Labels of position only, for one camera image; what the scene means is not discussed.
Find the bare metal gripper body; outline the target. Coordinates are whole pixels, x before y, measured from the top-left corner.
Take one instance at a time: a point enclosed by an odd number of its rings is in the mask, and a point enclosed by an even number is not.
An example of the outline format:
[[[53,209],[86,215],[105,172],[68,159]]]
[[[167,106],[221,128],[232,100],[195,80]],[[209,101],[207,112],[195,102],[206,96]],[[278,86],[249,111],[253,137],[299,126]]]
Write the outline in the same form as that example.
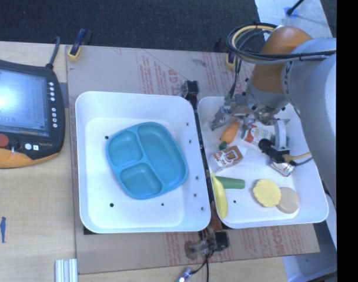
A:
[[[230,99],[230,112],[234,117],[254,119],[263,125],[273,125],[275,115],[286,107],[286,99],[281,94],[272,95],[243,92]]]

